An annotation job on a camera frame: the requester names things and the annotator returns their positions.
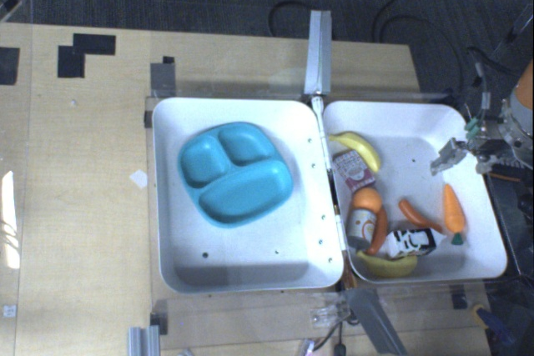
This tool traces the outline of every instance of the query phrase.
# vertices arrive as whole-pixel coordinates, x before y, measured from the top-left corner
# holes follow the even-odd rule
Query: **toy carrot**
[[[443,213],[446,227],[454,233],[453,245],[462,245],[464,242],[460,233],[466,226],[466,217],[454,190],[449,184],[443,188]]]

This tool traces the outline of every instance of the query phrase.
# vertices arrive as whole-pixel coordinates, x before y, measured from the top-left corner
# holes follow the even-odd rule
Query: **white label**
[[[4,318],[14,318],[17,316],[17,306],[3,306],[3,317]]]

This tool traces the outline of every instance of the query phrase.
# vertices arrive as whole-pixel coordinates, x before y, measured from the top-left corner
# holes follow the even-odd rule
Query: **carrot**
[[[464,242],[460,233],[466,226],[466,217],[456,193],[449,184],[445,184],[443,188],[443,213],[446,227],[454,233],[452,244],[462,245]]]
[[[387,212],[384,207],[381,207],[375,215],[375,231],[373,232],[370,246],[365,251],[367,255],[375,255],[384,244],[385,236],[387,235]]]
[[[410,223],[421,228],[433,228],[438,233],[443,233],[443,228],[440,224],[434,223],[428,218],[423,217],[406,199],[399,202],[399,208]]]

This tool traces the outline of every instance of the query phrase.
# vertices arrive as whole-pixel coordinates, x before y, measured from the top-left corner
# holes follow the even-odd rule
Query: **light wood surface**
[[[30,70],[32,67],[31,28],[20,28],[19,31],[11,33],[4,31],[4,24],[0,24],[0,46],[20,49],[17,84],[14,86],[0,85],[0,182],[7,173],[13,172],[14,202],[17,213],[16,227],[19,237],[23,231],[22,212],[27,169],[26,143],[28,141]],[[7,197],[7,195],[4,196],[0,189],[0,201],[3,197]],[[0,218],[4,219],[1,204]],[[12,268],[16,260],[13,260],[13,251],[5,246],[6,236],[1,233],[4,231],[13,233],[10,227],[0,225],[0,303],[11,306],[16,304],[18,299],[19,270]],[[8,262],[9,254],[12,259],[11,262]],[[13,354],[13,337],[16,326],[16,318],[0,318],[0,354]]]
[[[12,34],[28,34],[26,26],[6,25]],[[116,35],[116,55],[87,56],[85,79],[58,79],[58,45],[72,45],[74,33]],[[51,26],[34,26],[31,37],[16,355],[126,354],[128,328],[148,326],[152,309],[148,190],[129,179],[138,170],[147,171],[143,115],[149,64],[161,63],[163,55],[175,57],[181,92],[298,91],[307,42]],[[335,85],[359,91],[418,90],[407,47],[334,43],[332,58]],[[484,298],[480,289],[470,295],[473,302]],[[466,310],[431,303],[432,315],[409,298],[404,303],[384,298],[413,354],[489,354],[484,333]],[[201,328],[201,313],[196,316],[194,325]],[[276,322],[269,315],[265,319]],[[418,332],[419,327],[425,330]],[[361,327],[347,336],[348,354],[374,353]],[[440,353],[445,343],[451,345]],[[295,340],[274,340],[193,351],[195,356],[293,355],[297,346]],[[319,354],[330,354],[328,349]],[[173,348],[164,354],[178,352]]]

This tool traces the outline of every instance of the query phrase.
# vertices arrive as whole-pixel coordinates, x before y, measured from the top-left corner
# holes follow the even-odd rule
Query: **banana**
[[[380,157],[378,153],[367,140],[357,133],[340,133],[339,135],[329,135],[328,138],[330,141],[336,141],[351,150],[355,150],[374,173],[377,173],[380,169]]]
[[[381,278],[402,278],[413,272],[417,266],[417,257],[415,255],[389,260],[373,257],[363,251],[358,251],[356,257],[363,260],[365,266],[371,273]]]

